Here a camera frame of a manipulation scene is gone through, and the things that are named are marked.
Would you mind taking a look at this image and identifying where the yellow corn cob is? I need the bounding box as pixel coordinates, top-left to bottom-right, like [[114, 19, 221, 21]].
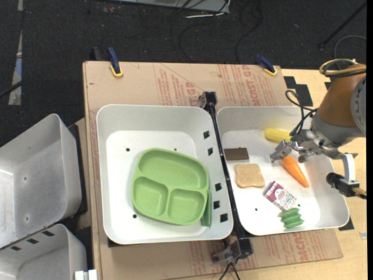
[[263, 128, 294, 144]]

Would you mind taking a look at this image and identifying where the black block with thin wires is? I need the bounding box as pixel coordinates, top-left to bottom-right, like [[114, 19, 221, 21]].
[[212, 237, 254, 264], [200, 91, 219, 111]]

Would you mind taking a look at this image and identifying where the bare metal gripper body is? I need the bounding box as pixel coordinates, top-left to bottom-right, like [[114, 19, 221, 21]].
[[290, 128, 332, 158]]

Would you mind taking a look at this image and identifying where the orange carrot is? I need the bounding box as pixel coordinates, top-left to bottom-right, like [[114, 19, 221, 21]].
[[282, 155, 311, 189]]

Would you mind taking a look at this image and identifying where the tan bread slice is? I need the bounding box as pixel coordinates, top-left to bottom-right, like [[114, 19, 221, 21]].
[[234, 163, 266, 189]]

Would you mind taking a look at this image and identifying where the thin black rod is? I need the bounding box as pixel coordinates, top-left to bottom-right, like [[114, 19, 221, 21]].
[[209, 105, 245, 244]]

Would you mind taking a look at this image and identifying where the black cylinder on white bracket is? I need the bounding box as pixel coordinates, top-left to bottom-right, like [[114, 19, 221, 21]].
[[326, 153, 361, 198]]

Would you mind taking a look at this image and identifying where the green divided plate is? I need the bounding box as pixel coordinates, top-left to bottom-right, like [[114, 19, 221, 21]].
[[130, 148, 211, 226]]

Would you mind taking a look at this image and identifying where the brown chocolate biscuit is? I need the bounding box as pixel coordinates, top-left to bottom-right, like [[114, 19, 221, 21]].
[[223, 147, 251, 162]]

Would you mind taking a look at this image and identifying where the green ribbed toy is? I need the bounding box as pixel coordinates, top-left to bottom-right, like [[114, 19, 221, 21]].
[[276, 207, 305, 230]]

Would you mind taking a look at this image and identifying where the white plastic tray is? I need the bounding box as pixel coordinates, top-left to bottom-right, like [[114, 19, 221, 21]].
[[216, 106, 350, 237], [0, 113, 83, 249], [0, 223, 89, 280], [96, 103, 234, 246]]

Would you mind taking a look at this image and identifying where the brown cardboard board red print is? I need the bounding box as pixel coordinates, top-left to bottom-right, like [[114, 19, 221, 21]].
[[82, 61, 344, 280]]

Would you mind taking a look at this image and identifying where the pink and white carton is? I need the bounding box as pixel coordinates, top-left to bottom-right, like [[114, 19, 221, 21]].
[[262, 180, 298, 212]]

